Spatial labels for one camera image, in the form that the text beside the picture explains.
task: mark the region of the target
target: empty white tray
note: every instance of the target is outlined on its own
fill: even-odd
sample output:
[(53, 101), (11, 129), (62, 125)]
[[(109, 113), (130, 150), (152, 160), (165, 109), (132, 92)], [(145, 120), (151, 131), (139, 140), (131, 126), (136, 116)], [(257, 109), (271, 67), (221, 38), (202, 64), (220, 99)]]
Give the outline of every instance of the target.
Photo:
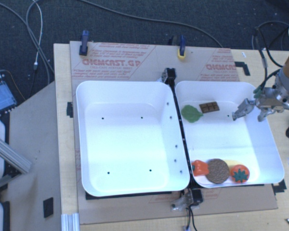
[(87, 193), (102, 197), (187, 187), (190, 174), (169, 86), (85, 81), (76, 98)]
[[(176, 85), (180, 110), (189, 104), (201, 112), (199, 105), (210, 102), (217, 102), (220, 108), (204, 113), (195, 123), (182, 118), (191, 163), (214, 158), (240, 162), (250, 170), (245, 185), (283, 180), (284, 168), (269, 124), (257, 120), (260, 110), (255, 107), (248, 115), (232, 119), (232, 112), (245, 98), (253, 100), (254, 90), (245, 82), (182, 81)], [(206, 188), (242, 185), (230, 178), (222, 184), (214, 184), (205, 176), (194, 179)]]

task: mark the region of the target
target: brown patty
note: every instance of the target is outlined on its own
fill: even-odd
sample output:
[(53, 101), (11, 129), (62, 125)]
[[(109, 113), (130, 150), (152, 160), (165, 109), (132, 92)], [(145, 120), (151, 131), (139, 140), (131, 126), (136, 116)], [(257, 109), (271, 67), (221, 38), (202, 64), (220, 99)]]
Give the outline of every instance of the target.
[(221, 159), (211, 159), (208, 162), (209, 173), (207, 179), (215, 184), (226, 181), (230, 175), (227, 163)]

